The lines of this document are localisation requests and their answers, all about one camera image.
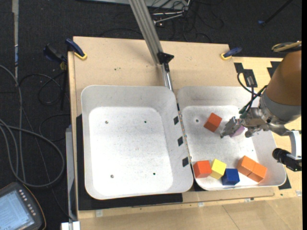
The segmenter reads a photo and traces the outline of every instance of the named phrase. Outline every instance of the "display screen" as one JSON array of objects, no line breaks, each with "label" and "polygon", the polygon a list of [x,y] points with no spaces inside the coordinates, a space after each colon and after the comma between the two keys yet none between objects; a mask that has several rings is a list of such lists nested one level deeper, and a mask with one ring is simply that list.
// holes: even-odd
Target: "display screen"
[{"label": "display screen", "polygon": [[16,190],[0,197],[0,230],[22,230],[33,224]]}]

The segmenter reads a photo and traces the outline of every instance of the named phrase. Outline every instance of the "wooden table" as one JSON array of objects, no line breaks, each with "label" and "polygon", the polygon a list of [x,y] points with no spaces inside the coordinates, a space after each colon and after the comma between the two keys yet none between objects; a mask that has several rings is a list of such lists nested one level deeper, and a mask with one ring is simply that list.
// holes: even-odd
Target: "wooden table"
[{"label": "wooden table", "polygon": [[[72,141],[74,163],[77,164],[76,117],[82,113],[81,92],[86,86],[95,84],[159,86],[163,85],[163,80],[161,70],[154,65],[144,40],[92,37],[74,37],[73,40],[88,55],[86,60],[81,60],[72,52],[68,54]],[[272,67],[271,61],[282,60],[281,58],[233,57],[225,61],[220,58],[220,55],[229,51],[229,46],[224,44],[162,41],[161,45],[164,52],[175,56],[170,62],[170,75],[175,94],[184,86],[239,86],[234,63],[242,63],[245,69],[253,69],[258,83],[258,88],[255,89],[257,91],[270,81],[267,68]],[[288,124],[287,128],[301,129],[301,119],[299,118]],[[274,134],[274,139],[277,147],[291,151],[289,137],[279,137]],[[168,226],[165,229],[187,229],[185,224],[189,226],[194,226],[195,224],[197,228],[200,223],[207,222],[203,216],[209,209],[206,207],[217,207],[211,208],[212,213],[209,213],[206,218],[210,218],[210,215],[219,215],[219,220],[215,219],[214,222],[228,224],[229,215],[223,216],[222,214],[225,214],[225,205],[246,205],[245,202],[252,199],[253,203],[258,202],[259,207],[263,207],[261,204],[264,203],[264,200],[269,202],[270,200],[282,198],[292,198],[292,200],[297,201],[298,205],[301,205],[302,197],[298,197],[298,195],[302,192],[302,173],[292,172],[288,169],[286,171],[292,188],[284,189],[283,191],[279,190],[278,187],[203,192],[196,192],[191,189],[183,193],[183,203],[180,204],[121,207],[98,211],[78,210],[77,217],[81,222],[82,229],[103,229],[99,227],[101,224],[106,225],[108,230],[130,229],[129,227],[132,227],[131,229],[159,229],[161,226],[158,227],[159,223],[154,220],[157,216],[162,218],[161,224]],[[78,183],[76,171],[75,179],[76,183]],[[272,204],[269,210],[273,210],[274,207],[278,206],[279,204]],[[301,217],[300,209],[298,209],[298,212],[299,217]],[[173,222],[170,223],[166,216],[170,217]],[[182,217],[189,220],[179,226],[178,221]],[[149,222],[148,226],[144,225],[144,221],[146,222],[147,220]],[[227,229],[238,229],[235,226],[233,226],[234,228],[231,226],[230,224]]]}]

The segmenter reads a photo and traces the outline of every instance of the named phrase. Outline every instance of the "black floor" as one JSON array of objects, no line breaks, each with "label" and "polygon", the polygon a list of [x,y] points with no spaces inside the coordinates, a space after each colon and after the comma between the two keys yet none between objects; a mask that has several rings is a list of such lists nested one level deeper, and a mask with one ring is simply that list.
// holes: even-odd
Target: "black floor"
[{"label": "black floor", "polygon": [[[160,40],[229,44],[241,47],[237,56],[280,58],[271,47],[302,39],[302,0],[293,0],[265,26],[266,20],[288,0],[195,0],[183,18],[168,20],[157,28]],[[15,75],[14,17],[12,0],[0,0],[0,64]],[[24,113],[22,127],[42,133],[65,156],[65,129],[70,124],[69,99],[60,108],[59,93],[63,75],[59,65],[43,55],[51,43],[65,54],[65,39],[75,35],[141,39],[129,5],[75,0],[19,0],[18,81],[21,81]],[[0,119],[19,125],[20,102],[12,77],[0,69]],[[48,183],[60,171],[59,155],[47,143],[22,135],[26,181]],[[0,136],[0,188],[15,181],[3,136]],[[59,229],[67,216],[60,210],[50,188],[31,189],[46,215],[47,229]],[[53,187],[59,204],[67,211],[65,176]]]}]

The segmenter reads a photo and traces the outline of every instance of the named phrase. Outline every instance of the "orange block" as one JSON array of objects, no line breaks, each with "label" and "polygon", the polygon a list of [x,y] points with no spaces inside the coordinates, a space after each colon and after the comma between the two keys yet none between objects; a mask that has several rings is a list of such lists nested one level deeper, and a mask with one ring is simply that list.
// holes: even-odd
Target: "orange block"
[{"label": "orange block", "polygon": [[222,118],[215,113],[211,113],[204,127],[212,132],[215,132],[220,125]]},{"label": "orange block", "polygon": [[195,178],[205,178],[212,173],[210,162],[208,160],[205,161],[197,161],[193,165]]},{"label": "orange block", "polygon": [[254,170],[256,162],[247,156],[243,156],[236,165],[237,170],[246,176]]},{"label": "orange block", "polygon": [[256,181],[256,182],[260,182],[261,180],[264,179],[266,173],[267,173],[268,168],[263,166],[262,164],[259,163],[255,163],[254,169],[252,171],[252,173],[250,173],[248,175],[248,178]]}]

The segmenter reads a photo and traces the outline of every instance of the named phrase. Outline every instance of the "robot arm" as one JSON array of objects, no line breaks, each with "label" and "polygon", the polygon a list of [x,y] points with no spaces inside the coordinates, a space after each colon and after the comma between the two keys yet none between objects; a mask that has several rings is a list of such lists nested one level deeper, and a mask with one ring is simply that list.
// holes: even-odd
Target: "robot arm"
[{"label": "robot arm", "polygon": [[245,108],[240,118],[232,117],[220,133],[221,138],[235,133],[241,126],[248,130],[247,138],[255,132],[272,131],[289,136],[291,150],[277,148],[273,157],[293,171],[302,170],[302,142],[300,130],[288,130],[284,125],[301,116],[302,50],[288,53],[275,70],[270,83],[263,89],[258,107]]}]

